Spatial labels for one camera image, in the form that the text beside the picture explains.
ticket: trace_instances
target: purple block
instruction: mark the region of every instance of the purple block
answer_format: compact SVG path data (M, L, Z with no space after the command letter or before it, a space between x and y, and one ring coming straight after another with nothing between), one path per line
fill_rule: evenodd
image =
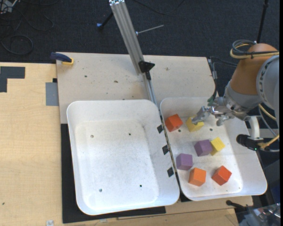
M189 170L193 166L193 156L181 153L176 157L176 167L180 170Z
M194 148L198 156L208 155L213 150L213 146L209 140L198 141Z

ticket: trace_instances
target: white tray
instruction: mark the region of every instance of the white tray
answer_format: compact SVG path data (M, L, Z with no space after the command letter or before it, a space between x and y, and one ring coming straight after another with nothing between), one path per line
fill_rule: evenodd
M157 106L75 101L67 109L76 201L89 215L174 204L179 186Z
M207 106L207 99L202 97L166 98L160 105L164 120L173 114L178 114L183 121L179 130L173 132L167 130L174 160L180 153L193 156L193 167L190 170L177 170L183 194L194 201L263 194L267 189L267 182L256 152L236 142L238 134L248 135L243 121L236 118L230 119L218 127L216 118L211 115L200 130L195 132L188 130L186 120L195 116L203 105ZM225 148L213 156L209 154L198 157L194 145L200 140L213 140L216 137L222 140ZM220 186L211 177L222 165L229 169L232 175L228 182ZM202 186L188 183L189 173L194 167L207 172L206 182Z

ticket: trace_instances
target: block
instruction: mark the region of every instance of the block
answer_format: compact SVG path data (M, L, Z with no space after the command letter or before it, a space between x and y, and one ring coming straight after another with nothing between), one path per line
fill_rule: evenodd
M180 119L178 114L169 116L165 121L165 125L169 132L179 129L182 126L182 124L183 121Z
M213 150L213 146L209 140L198 141L194 145L194 148L198 156L208 155Z
M213 150L211 151L211 155L215 155L217 152L220 152L223 148L225 148L224 143L219 137L216 137L214 140L211 140L211 144Z
M204 122L203 121L199 121L197 124L192 123L192 118L194 116L189 117L189 119L187 119L187 121L185 122L185 124L187 125L188 129L190 132L194 132L197 130L200 130L201 127L204 126Z
M189 170L193 166L193 156L181 153L176 157L176 167L180 170Z
M212 179L219 185L223 185L230 179L231 175L232 173L225 166L221 166L215 171Z
M189 183L196 186L201 186L206 182L206 175L207 171L200 168L193 168L190 171Z

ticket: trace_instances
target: black bracket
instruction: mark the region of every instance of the black bracket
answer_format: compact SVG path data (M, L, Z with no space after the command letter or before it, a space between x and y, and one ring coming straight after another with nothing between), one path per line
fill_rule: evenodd
M151 80L151 76L150 76L150 70L155 66L154 63L150 63L150 62L146 62L146 61L140 61L138 63L141 72L142 73L146 73L146 77L148 80Z

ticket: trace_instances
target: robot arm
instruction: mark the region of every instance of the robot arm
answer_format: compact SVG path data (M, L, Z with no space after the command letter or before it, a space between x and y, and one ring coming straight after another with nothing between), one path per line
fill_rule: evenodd
M237 49L246 45L250 46L247 52ZM192 122L197 124L212 114L218 119L217 126L235 117L242 121L251 121L251 125L254 125L253 118L248 116L248 112L264 103L275 111L280 129L279 51L268 44L238 40L233 43L230 54L240 61L225 88L224 96L213 98L209 103L210 107L203 106Z

